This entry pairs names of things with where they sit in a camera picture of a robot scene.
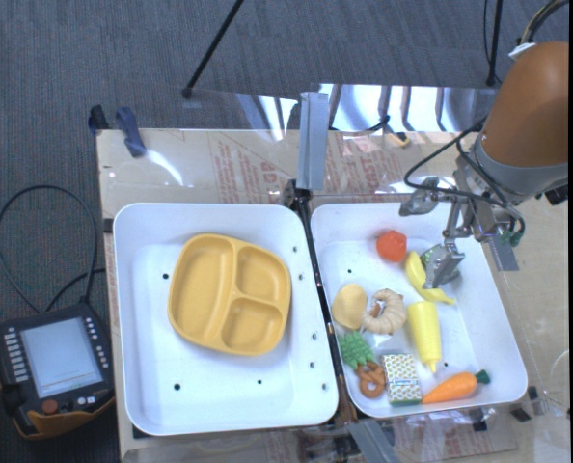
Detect pale yellow crisp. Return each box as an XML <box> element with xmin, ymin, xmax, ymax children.
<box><xmin>330</xmin><ymin>283</ymin><xmax>369</xmax><ymax>332</ymax></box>

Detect yellow divided plate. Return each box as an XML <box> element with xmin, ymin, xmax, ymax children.
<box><xmin>166</xmin><ymin>232</ymin><xmax>293</xmax><ymax>358</ymax></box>

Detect beige doughnut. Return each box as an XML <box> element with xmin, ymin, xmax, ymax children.
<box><xmin>360</xmin><ymin>287</ymin><xmax>408</xmax><ymax>336</ymax></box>

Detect yellow banana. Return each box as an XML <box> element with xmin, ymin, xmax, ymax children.
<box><xmin>404</xmin><ymin>250</ymin><xmax>457</xmax><ymax>307</ymax></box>

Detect white plastic tray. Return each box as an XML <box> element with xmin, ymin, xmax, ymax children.
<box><xmin>309</xmin><ymin>202</ymin><xmax>530</xmax><ymax>420</ymax></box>
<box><xmin>112</xmin><ymin>202</ymin><xmax>341</xmax><ymax>437</ymax></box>

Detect orange carrot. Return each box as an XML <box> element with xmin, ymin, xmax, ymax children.
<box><xmin>421</xmin><ymin>368</ymin><xmax>491</xmax><ymax>406</ymax></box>

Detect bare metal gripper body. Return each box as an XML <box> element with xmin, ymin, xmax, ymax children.
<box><xmin>453</xmin><ymin>164</ymin><xmax>523</xmax><ymax>244</ymax></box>

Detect green broccoli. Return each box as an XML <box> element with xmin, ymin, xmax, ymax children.
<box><xmin>338</xmin><ymin>330</ymin><xmax>378</xmax><ymax>371</ymax></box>

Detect black cylinder on white bracket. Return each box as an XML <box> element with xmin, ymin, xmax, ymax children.
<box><xmin>544</xmin><ymin>183</ymin><xmax>570</xmax><ymax>206</ymax></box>

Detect yellow squeeze bottle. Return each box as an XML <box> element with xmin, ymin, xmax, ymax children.
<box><xmin>406</xmin><ymin>300</ymin><xmax>444</xmax><ymax>375</ymax></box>

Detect yellow patterned carton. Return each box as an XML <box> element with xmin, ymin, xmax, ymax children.
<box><xmin>380</xmin><ymin>352</ymin><xmax>423</xmax><ymax>407</ymax></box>

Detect orange round toy fruit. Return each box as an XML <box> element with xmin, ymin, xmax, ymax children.
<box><xmin>375</xmin><ymin>229</ymin><xmax>409</xmax><ymax>263</ymax></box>

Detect brown pretzel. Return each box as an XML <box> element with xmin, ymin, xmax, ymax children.
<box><xmin>355</xmin><ymin>361</ymin><xmax>388</xmax><ymax>400</ymax></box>

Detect brown cardboard board, red print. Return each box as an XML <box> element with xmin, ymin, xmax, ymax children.
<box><xmin>95</xmin><ymin>127</ymin><xmax>570</xmax><ymax>463</ymax></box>

